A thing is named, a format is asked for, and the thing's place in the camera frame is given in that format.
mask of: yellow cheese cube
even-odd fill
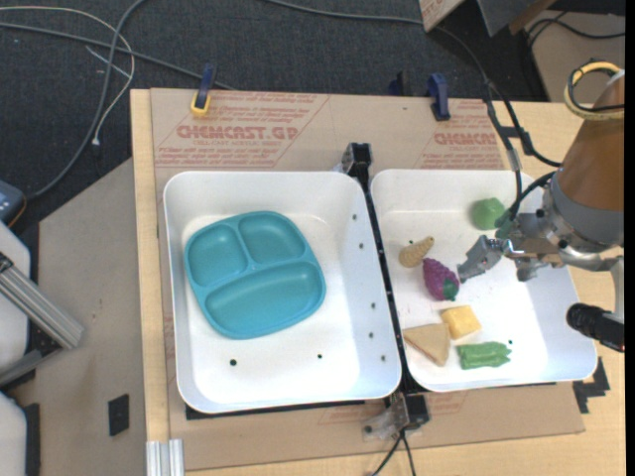
[[[441,318],[447,324],[452,340],[474,333],[482,327],[469,305],[448,308],[442,312]]]

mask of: blue clamp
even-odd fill
[[[428,96],[434,97],[431,104],[437,121],[449,120],[449,108],[447,105],[447,82],[443,74],[435,73],[428,78],[426,83]]]
[[[209,102],[211,101],[211,94],[209,91],[214,86],[215,81],[216,69],[208,62],[205,64],[205,69],[202,72],[200,88],[191,100],[190,111],[193,114],[203,116],[207,113],[207,110],[209,109]]]

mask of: bread slice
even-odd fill
[[[449,355],[449,328],[444,322],[404,330],[404,338],[442,367]]]

